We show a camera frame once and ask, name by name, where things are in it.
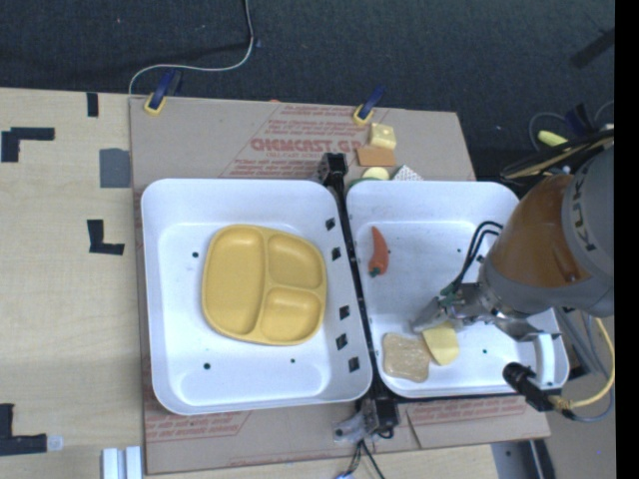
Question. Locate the yellow cheese block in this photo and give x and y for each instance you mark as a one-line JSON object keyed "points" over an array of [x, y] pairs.
{"points": [[383, 136]]}

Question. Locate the white plastic tray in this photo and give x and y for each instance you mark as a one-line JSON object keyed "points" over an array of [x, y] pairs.
{"points": [[429, 227], [180, 287]]}

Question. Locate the yellow potato slice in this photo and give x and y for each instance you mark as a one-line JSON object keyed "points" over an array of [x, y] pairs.
{"points": [[443, 347]]}

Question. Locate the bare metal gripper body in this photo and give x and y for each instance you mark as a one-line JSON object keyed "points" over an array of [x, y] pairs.
{"points": [[466, 301]]}

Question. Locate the pale yellow round slice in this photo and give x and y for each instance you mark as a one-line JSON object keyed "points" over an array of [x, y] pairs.
{"points": [[375, 173]]}

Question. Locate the orange-brown biscuit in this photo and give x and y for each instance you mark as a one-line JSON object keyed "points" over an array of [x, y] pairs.
{"points": [[375, 156]]}

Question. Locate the beige bread slice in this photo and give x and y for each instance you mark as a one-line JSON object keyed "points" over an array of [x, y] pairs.
{"points": [[405, 357]]}

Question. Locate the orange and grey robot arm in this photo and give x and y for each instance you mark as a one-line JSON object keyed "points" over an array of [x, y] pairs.
{"points": [[539, 247]]}

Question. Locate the brown cardboard board, red print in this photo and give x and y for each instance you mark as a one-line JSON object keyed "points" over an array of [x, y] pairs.
{"points": [[199, 133]]}

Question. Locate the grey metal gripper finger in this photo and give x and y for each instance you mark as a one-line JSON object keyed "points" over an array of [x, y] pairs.
{"points": [[458, 323], [428, 318]]}

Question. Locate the yellow divided plate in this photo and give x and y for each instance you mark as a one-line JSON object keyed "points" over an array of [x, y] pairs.
{"points": [[234, 277]]}

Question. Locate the white red-dotted packet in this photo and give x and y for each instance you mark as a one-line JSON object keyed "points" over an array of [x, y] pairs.
{"points": [[408, 173]]}

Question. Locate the black cylinder on white bracket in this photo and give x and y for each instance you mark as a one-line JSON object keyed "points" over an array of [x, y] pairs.
{"points": [[526, 384]]}

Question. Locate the orange carrot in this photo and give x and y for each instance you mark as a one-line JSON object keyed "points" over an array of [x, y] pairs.
{"points": [[379, 250]]}

